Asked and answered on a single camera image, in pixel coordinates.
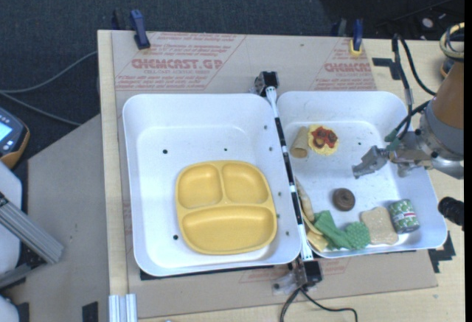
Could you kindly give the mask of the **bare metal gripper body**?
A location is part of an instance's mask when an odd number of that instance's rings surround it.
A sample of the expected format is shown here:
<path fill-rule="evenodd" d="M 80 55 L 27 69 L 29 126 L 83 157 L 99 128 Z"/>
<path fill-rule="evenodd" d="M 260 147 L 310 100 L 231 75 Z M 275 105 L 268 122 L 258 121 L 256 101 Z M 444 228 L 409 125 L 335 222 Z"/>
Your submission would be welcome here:
<path fill-rule="evenodd" d="M 395 149 L 389 151 L 389 159 L 402 172 L 413 167 L 435 169 L 452 178 L 464 178 L 464 145 L 461 136 L 435 134 L 427 130 L 409 131 Z"/>

